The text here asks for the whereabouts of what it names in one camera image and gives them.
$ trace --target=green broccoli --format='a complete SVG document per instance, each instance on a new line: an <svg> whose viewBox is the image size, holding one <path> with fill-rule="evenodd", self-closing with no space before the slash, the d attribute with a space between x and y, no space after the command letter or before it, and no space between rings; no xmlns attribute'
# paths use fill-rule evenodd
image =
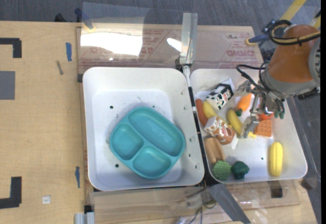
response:
<svg viewBox="0 0 326 224"><path fill-rule="evenodd" d="M243 161L236 161L231 167L231 172L235 179L244 179L245 174L249 172L249 167Z"/></svg>
<svg viewBox="0 0 326 224"><path fill-rule="evenodd" d="M231 174L231 165L222 160L218 160L213 166L213 175L219 180L226 180Z"/></svg>

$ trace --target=wooden surface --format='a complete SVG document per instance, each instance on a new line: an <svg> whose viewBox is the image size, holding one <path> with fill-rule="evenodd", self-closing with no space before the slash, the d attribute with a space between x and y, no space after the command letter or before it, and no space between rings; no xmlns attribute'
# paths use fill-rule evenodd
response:
<svg viewBox="0 0 326 224"><path fill-rule="evenodd" d="M0 100L0 198L10 196L11 177L22 177L22 203L17 208L0 209L0 223L73 223L74 214L84 211L76 53L79 26L71 22L0 21L0 37L22 40L21 59L12 58L12 46L0 45L0 71L16 73L15 100ZM67 59L66 42L72 45L72 61ZM298 183L296 186L299 204L246 210L246 215L252 223L316 223L307 192ZM42 204L45 195L51 196L50 204ZM203 223L230 220L223 213L216 214L213 219L204 218ZM175 220L147 223L170 224Z"/></svg>

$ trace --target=white tray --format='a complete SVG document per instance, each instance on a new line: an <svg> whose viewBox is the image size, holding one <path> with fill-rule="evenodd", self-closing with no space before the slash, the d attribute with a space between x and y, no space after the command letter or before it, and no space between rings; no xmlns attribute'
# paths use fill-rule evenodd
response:
<svg viewBox="0 0 326 224"><path fill-rule="evenodd" d="M245 70L255 82L258 82L257 70ZM237 88L246 79L236 69L197 69L191 74L191 85L195 99L203 96L203 92L213 90L222 81L231 79ZM227 120L226 113L229 108L235 108L239 97L232 97L227 104L216 113ZM225 160L233 164L237 160L245 162L250 171L242 180L236 180L231 175L224 183L259 182L271 180L299 179L307 173L307 162L304 156L295 125L288 105L284 102L284 119L272 119L272 137L259 137L239 139L236 148L224 145ZM240 120L243 122L249 116L249 109L244 112ZM203 139L209 134L201 128ZM268 151L274 141L283 145L283 170L279 177L273 177L268 173ZM209 163L212 175L213 165Z"/></svg>
<svg viewBox="0 0 326 224"><path fill-rule="evenodd" d="M102 191L191 186L204 176L195 119L186 79L170 68L90 68L83 76L88 174ZM163 177L149 180L125 166L110 150L115 125L139 106L155 109L185 136L180 159Z"/></svg>

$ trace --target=toy food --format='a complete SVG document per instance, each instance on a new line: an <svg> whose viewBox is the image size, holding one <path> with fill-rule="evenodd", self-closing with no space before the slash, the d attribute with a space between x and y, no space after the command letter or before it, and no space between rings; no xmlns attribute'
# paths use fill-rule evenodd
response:
<svg viewBox="0 0 326 224"><path fill-rule="evenodd" d="M214 164L218 160L225 160L222 145L215 137L206 138L204 140L204 146L208 160L211 163Z"/></svg>
<svg viewBox="0 0 326 224"><path fill-rule="evenodd" d="M219 139L222 145L231 143L235 136L235 131L218 116L209 118L204 130Z"/></svg>
<svg viewBox="0 0 326 224"><path fill-rule="evenodd" d="M219 160L213 166L213 176L219 180L227 180L231 174L231 165Z"/></svg>
<svg viewBox="0 0 326 224"><path fill-rule="evenodd" d="M233 109L229 109L227 113L227 117L229 120L229 123L231 124L232 128L239 134L241 135L241 130L242 130L242 122L236 115L235 111ZM256 138L256 135L253 134L252 132L249 132L248 136Z"/></svg>
<svg viewBox="0 0 326 224"><path fill-rule="evenodd" d="M271 137L271 120L262 120L256 126L254 134Z"/></svg>
<svg viewBox="0 0 326 224"><path fill-rule="evenodd" d="M202 124L202 126L205 126L208 121L208 118L205 116L203 111L203 101L201 99L196 99L195 104L197 109L198 120Z"/></svg>
<svg viewBox="0 0 326 224"><path fill-rule="evenodd" d="M204 101L203 102L203 112L204 112L204 115L207 118L211 118L211 117L217 116L217 114L215 113L214 109L211 107L211 105L207 101Z"/></svg>
<svg viewBox="0 0 326 224"><path fill-rule="evenodd" d="M236 161L232 167L231 172L237 180L244 179L245 174L249 172L249 167L243 161Z"/></svg>
<svg viewBox="0 0 326 224"><path fill-rule="evenodd" d="M232 88L229 84L220 83L218 86L206 97L206 101L218 110L230 100L233 96Z"/></svg>
<svg viewBox="0 0 326 224"><path fill-rule="evenodd" d="M250 106L250 102L251 102L251 93L242 96L237 104L236 107L236 115L237 116L241 116L243 111L246 111L249 106Z"/></svg>
<svg viewBox="0 0 326 224"><path fill-rule="evenodd" d="M262 120L268 120L268 119L271 119L272 118L272 115L273 113L271 113L269 116L268 115L265 115L265 114L260 114L259 115L259 119L262 121Z"/></svg>
<svg viewBox="0 0 326 224"><path fill-rule="evenodd" d="M283 146L280 142L274 142L270 147L269 169L273 176L280 176L283 165Z"/></svg>

